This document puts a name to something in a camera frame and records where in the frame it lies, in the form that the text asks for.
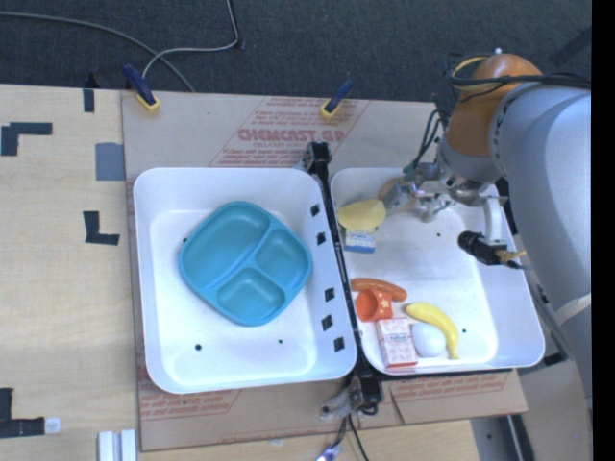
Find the black cylinder on white bracket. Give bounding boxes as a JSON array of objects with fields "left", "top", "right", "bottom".
[{"left": 456, "top": 194, "right": 511, "bottom": 267}]

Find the yellow banana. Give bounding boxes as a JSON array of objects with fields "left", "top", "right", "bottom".
[{"left": 405, "top": 302, "right": 460, "bottom": 361}]

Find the pink and white carton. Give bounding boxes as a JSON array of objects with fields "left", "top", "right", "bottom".
[{"left": 375, "top": 318, "right": 419, "bottom": 370}]

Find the blue divided plate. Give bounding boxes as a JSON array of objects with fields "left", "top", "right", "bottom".
[{"left": 178, "top": 201, "right": 314, "bottom": 328}]

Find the blue and white carton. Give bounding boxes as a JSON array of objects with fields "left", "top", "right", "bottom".
[{"left": 342, "top": 226, "right": 378, "bottom": 255}]

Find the yellow round crisp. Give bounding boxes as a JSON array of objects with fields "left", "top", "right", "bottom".
[{"left": 336, "top": 199, "right": 387, "bottom": 231}]

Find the brown cardboard board red print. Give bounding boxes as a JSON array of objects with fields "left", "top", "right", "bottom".
[{"left": 120, "top": 88, "right": 529, "bottom": 452}]

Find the orange cup with yellow star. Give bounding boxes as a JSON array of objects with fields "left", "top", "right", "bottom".
[{"left": 355, "top": 289, "right": 395, "bottom": 324}]

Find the tan round biscuit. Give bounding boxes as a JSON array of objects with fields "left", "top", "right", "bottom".
[{"left": 378, "top": 175, "right": 418, "bottom": 214}]

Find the white egg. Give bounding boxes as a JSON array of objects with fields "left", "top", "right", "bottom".
[{"left": 410, "top": 322, "right": 448, "bottom": 358}]

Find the orange sausage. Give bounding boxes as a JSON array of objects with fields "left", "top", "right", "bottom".
[{"left": 350, "top": 277, "right": 408, "bottom": 303}]

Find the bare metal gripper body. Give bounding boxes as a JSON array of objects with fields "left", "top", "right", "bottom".
[{"left": 411, "top": 161, "right": 504, "bottom": 207}]

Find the thin black and white rod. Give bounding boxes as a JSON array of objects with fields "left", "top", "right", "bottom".
[{"left": 314, "top": 163, "right": 372, "bottom": 379}]

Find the black block with thin wires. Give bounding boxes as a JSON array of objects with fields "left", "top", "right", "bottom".
[
  {"left": 352, "top": 375, "right": 385, "bottom": 416},
  {"left": 301, "top": 140, "right": 333, "bottom": 176}
]

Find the white plastic tray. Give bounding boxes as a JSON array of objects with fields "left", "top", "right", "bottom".
[
  {"left": 133, "top": 166, "right": 358, "bottom": 396},
  {"left": 330, "top": 166, "right": 547, "bottom": 376}
]

